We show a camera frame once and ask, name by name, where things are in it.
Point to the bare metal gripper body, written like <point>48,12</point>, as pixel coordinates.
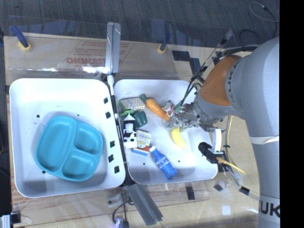
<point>188,115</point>

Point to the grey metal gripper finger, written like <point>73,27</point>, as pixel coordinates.
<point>172,123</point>
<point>183,126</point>

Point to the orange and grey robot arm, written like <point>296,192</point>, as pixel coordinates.
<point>259,91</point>

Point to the yellow banana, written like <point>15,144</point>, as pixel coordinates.
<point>178,139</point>

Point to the red and white patterned packet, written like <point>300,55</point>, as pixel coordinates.
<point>169,109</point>

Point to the orange carrot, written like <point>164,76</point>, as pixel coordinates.
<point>155,108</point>

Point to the white plastic tray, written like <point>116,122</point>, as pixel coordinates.
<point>61,96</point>
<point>190,155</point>

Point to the green pepper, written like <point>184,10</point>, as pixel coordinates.
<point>140,119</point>

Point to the white and orange packet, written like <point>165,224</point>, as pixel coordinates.
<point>143,141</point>

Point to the blue bottle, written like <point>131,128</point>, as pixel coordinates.
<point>164,164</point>

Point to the green patterned carton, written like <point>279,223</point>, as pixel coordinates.
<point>133,104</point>

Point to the black and white milk carton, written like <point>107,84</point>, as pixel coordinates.
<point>129,134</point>

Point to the blue divided plate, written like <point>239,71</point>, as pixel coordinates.
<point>69,148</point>

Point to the brown cardboard board red print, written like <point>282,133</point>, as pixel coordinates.
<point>59,53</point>

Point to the black cylinder on white bracket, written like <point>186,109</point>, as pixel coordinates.
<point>209,152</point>

